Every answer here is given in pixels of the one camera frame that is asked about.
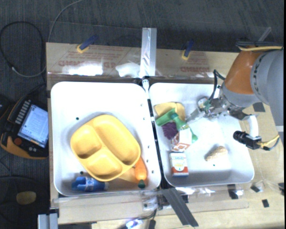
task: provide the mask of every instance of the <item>beige toy food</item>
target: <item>beige toy food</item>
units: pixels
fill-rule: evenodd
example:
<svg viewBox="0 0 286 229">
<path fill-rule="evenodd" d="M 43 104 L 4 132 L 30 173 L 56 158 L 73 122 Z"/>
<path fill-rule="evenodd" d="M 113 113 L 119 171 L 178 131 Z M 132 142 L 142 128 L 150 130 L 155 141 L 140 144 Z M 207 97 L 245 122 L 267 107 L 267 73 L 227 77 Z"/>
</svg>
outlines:
<svg viewBox="0 0 286 229">
<path fill-rule="evenodd" d="M 217 149 L 215 149 L 213 152 L 211 152 L 206 158 L 206 161 L 216 159 L 219 157 L 222 157 L 224 155 L 227 155 L 228 150 L 224 146 L 219 146 Z"/>
</svg>

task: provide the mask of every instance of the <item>carrot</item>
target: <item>carrot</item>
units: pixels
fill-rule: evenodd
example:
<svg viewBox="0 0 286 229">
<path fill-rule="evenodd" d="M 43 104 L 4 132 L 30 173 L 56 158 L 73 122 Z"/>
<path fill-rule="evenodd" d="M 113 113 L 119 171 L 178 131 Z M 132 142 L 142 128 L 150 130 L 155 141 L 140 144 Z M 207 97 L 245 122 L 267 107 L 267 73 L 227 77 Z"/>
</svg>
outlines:
<svg viewBox="0 0 286 229">
<path fill-rule="evenodd" d="M 147 170 L 142 157 L 140 157 L 137 163 L 135 164 L 134 174 L 135 178 L 139 181 L 138 184 L 139 188 L 144 188 L 145 187 L 144 181 L 147 179 Z"/>
</svg>

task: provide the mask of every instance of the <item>device screen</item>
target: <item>device screen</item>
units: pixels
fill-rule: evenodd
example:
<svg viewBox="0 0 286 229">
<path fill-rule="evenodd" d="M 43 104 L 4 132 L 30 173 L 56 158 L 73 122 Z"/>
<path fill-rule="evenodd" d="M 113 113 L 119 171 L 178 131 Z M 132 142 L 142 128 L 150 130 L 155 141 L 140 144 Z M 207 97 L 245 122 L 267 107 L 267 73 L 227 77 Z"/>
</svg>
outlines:
<svg viewBox="0 0 286 229">
<path fill-rule="evenodd" d="M 45 147 L 49 138 L 48 112 L 32 104 L 18 136 Z"/>
</svg>

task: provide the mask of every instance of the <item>yellow plate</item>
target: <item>yellow plate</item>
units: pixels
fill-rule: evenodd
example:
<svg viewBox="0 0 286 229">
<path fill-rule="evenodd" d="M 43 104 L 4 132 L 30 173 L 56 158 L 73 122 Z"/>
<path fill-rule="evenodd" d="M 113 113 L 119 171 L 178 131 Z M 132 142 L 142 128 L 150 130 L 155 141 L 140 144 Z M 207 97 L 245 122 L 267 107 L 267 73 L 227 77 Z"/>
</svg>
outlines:
<svg viewBox="0 0 286 229">
<path fill-rule="evenodd" d="M 138 161 L 141 149 L 130 131 L 114 116 L 104 114 L 88 121 L 71 137 L 71 149 L 87 172 L 110 181 Z"/>
</svg>

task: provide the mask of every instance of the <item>blue clamp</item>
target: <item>blue clamp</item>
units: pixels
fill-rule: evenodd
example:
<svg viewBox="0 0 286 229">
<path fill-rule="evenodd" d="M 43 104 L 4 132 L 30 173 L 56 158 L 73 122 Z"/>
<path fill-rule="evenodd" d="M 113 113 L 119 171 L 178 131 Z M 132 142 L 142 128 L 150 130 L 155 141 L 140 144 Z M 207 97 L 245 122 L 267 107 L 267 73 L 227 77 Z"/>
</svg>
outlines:
<svg viewBox="0 0 286 229">
<path fill-rule="evenodd" d="M 84 51 L 88 50 L 89 45 L 93 44 L 98 38 L 99 37 L 97 35 L 89 37 L 86 41 L 77 46 L 77 51 L 83 53 Z"/>
<path fill-rule="evenodd" d="M 186 49 L 183 51 L 182 53 L 182 58 L 184 60 L 187 60 L 190 56 L 190 52 L 191 52 L 191 49 L 192 49 L 192 46 L 194 45 L 194 40 L 191 39 L 186 47 Z"/>
</svg>

